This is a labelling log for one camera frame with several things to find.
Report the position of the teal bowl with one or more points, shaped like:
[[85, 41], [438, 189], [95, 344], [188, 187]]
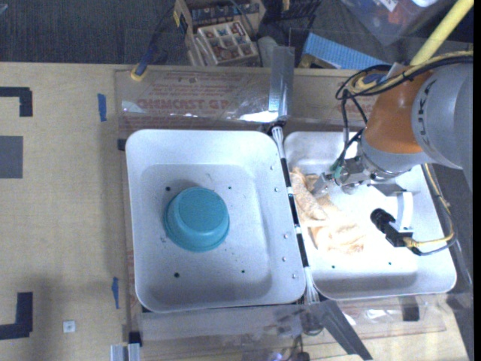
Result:
[[197, 220]]

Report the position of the white plastic tray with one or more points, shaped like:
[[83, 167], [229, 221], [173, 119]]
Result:
[[376, 276], [225, 276]]

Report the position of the tan textured bread stick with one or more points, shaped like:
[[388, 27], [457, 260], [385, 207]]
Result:
[[306, 198]]

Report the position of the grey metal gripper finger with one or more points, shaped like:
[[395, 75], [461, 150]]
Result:
[[323, 184], [349, 189]]

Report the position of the tan bread slice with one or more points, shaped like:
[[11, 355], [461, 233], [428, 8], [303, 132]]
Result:
[[342, 237]]

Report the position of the thin black and white rod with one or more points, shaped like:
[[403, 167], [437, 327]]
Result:
[[294, 209]]

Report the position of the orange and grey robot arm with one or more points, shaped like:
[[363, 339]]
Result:
[[436, 119]]

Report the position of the small white square block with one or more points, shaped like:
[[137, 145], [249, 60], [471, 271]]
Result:
[[69, 326]]

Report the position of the black cylinder on white bracket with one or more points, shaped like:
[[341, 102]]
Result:
[[391, 229]]

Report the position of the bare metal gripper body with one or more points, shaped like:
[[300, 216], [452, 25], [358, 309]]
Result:
[[353, 171]]

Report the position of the brown cardboard board red print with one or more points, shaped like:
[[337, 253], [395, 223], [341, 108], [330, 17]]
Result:
[[195, 92]]

